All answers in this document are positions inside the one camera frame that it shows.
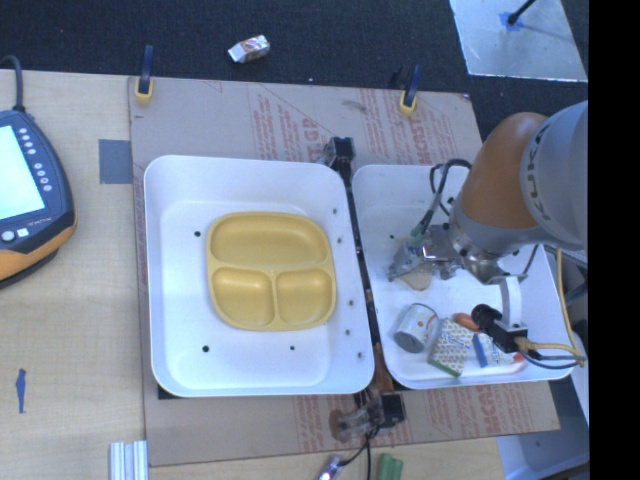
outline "black floor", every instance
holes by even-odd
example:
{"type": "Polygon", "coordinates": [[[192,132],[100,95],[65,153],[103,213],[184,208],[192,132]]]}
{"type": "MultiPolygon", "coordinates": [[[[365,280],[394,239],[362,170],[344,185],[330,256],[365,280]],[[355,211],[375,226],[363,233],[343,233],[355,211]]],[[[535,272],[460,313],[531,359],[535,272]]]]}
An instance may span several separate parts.
{"type": "MultiPolygon", "coordinates": [[[[561,1],[588,73],[589,0],[561,1]]],[[[587,83],[469,75],[449,0],[0,3],[0,56],[27,70],[134,75],[147,44],[153,74],[180,78],[384,88],[400,66],[420,64],[421,90],[469,94],[483,138],[511,113],[588,98],[587,83]],[[234,64],[227,49],[258,34],[269,55],[234,64]]]]}

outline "wooden table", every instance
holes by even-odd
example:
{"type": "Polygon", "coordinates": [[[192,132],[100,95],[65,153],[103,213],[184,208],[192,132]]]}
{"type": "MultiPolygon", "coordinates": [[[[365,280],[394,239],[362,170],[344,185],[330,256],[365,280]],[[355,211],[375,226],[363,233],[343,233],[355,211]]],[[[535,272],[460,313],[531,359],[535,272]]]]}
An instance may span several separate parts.
{"type": "MultiPolygon", "coordinates": [[[[145,439],[132,186],[101,184],[99,176],[99,141],[130,140],[127,77],[23,76],[27,112],[69,176],[78,228],[51,263],[0,291],[0,478],[105,480],[110,443],[145,439]],[[15,387],[20,369],[24,413],[15,387]]],[[[0,70],[0,88],[0,109],[8,110],[12,70],[0,70]]],[[[494,438],[375,448],[373,472],[383,453],[403,461],[403,480],[503,477],[494,438]]],[[[160,467],[149,478],[314,479],[328,459],[160,467]]],[[[340,480],[366,478],[366,463],[363,453],[340,480]]]]}

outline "cardboard sheet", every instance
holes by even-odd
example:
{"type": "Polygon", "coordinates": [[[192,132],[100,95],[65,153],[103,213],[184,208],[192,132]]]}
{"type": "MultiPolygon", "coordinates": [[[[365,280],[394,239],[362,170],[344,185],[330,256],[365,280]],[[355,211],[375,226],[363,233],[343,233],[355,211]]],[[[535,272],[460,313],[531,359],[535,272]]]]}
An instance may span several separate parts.
{"type": "MultiPolygon", "coordinates": [[[[367,164],[472,161],[481,139],[465,95],[419,92],[398,112],[400,91],[155,79],[148,102],[129,108],[138,257],[146,439],[151,466],[353,449],[331,434],[330,416],[356,409],[351,395],[175,398],[150,362],[142,180],[167,154],[316,161],[334,136],[351,137],[354,171],[367,164]]],[[[557,430],[547,382],[402,391],[406,420],[373,446],[557,430]]]]}

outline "yellow plate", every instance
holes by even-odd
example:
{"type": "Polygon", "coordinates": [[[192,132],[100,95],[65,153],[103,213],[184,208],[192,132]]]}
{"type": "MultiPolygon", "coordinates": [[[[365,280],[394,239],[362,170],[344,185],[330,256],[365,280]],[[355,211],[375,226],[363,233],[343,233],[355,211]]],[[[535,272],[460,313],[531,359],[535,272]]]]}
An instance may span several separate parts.
{"type": "Polygon", "coordinates": [[[206,257],[213,307],[234,327],[308,329],[326,322],[335,309],[331,247],[307,217],[227,214],[209,228],[206,257]]]}

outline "green object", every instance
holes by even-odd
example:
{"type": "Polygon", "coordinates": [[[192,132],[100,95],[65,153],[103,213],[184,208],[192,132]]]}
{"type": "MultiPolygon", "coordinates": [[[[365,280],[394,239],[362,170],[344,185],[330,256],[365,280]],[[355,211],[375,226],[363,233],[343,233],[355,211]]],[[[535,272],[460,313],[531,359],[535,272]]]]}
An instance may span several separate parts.
{"type": "Polygon", "coordinates": [[[394,459],[388,453],[383,453],[378,461],[378,476],[376,480],[400,480],[402,461],[394,459]]]}

